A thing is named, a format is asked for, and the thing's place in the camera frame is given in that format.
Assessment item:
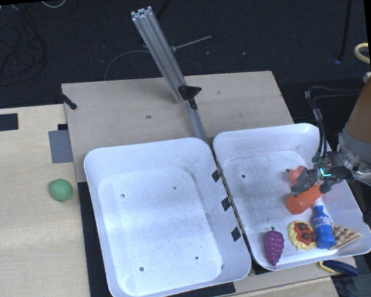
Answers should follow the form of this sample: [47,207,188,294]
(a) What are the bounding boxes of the pizza slice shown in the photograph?
[326,220,364,251]

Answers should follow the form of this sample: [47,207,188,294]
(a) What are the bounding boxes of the green lime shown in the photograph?
[47,177,75,204]

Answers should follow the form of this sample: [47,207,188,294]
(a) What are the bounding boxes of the yellow spaghetti with meatballs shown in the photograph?
[286,218,319,253]

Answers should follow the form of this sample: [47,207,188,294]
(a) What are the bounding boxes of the orange bottle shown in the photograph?
[281,163,325,217]

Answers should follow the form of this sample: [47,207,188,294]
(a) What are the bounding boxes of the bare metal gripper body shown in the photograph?
[314,138,371,196]

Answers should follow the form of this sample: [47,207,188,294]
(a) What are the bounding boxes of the purple grapes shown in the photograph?
[261,226,288,268]

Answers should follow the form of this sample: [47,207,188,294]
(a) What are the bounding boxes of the pale wood board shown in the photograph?
[60,52,360,297]

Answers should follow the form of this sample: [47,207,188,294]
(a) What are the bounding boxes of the white plastic tray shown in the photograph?
[210,115,371,278]
[81,131,256,297]

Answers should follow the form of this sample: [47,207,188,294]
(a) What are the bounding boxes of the blue bottle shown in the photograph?
[311,203,338,251]

